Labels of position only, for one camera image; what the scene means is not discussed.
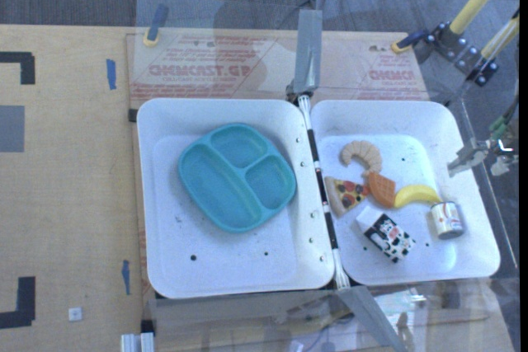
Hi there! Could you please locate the blue divided plate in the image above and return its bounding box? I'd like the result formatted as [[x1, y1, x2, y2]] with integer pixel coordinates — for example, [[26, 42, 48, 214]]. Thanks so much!
[[177, 122, 298, 235]]

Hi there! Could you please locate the white plastic tray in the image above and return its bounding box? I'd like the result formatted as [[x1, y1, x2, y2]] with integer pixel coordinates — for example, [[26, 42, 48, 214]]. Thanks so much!
[[309, 99, 502, 286], [135, 96, 336, 300]]

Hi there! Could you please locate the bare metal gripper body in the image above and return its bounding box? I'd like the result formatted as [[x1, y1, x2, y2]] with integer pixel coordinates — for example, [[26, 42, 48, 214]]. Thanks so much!
[[488, 117, 520, 157]]

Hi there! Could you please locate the small white can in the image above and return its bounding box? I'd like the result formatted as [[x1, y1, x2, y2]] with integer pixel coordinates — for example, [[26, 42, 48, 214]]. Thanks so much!
[[430, 200, 466, 241]]

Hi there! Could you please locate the brown cardboard board red print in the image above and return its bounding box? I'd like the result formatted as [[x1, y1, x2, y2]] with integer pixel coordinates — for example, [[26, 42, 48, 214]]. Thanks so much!
[[125, 31, 432, 302]]

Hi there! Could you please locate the tan croissant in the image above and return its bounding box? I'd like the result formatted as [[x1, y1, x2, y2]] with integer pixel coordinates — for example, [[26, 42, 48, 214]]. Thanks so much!
[[339, 139, 384, 174]]

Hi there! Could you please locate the white cow print carton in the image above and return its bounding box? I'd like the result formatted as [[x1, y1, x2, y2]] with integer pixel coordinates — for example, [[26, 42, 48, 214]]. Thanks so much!
[[355, 204, 417, 264]]

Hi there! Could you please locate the pizza slice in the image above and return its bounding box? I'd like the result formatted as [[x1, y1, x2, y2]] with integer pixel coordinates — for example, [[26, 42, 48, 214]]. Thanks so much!
[[323, 176, 371, 218]]

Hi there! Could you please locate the yellow banana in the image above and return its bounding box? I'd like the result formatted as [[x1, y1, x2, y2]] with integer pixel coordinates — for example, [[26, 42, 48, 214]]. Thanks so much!
[[394, 184, 443, 209]]

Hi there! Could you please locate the orange waffle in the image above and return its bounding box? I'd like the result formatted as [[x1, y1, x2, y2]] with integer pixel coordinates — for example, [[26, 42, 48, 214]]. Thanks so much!
[[362, 171, 398, 209]]

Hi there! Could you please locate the thin black and white rod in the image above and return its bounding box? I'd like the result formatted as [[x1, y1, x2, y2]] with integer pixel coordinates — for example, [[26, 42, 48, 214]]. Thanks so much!
[[296, 94, 351, 291]]

